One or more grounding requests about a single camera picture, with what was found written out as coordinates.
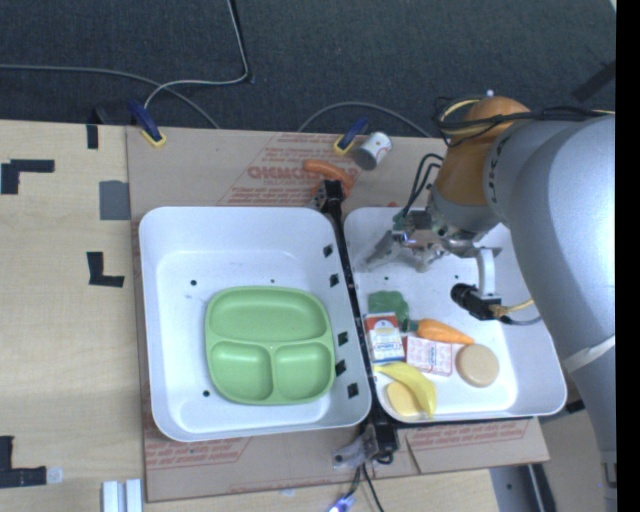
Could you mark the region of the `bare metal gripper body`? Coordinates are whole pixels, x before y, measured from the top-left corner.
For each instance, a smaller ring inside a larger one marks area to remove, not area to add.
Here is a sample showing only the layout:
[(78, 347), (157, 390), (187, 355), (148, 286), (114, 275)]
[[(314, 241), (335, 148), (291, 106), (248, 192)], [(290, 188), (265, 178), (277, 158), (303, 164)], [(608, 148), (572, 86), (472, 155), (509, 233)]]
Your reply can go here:
[(475, 258), (484, 246), (475, 244), (473, 233), (443, 224), (428, 209), (401, 210), (393, 217), (393, 239), (422, 261), (436, 261), (447, 255)]

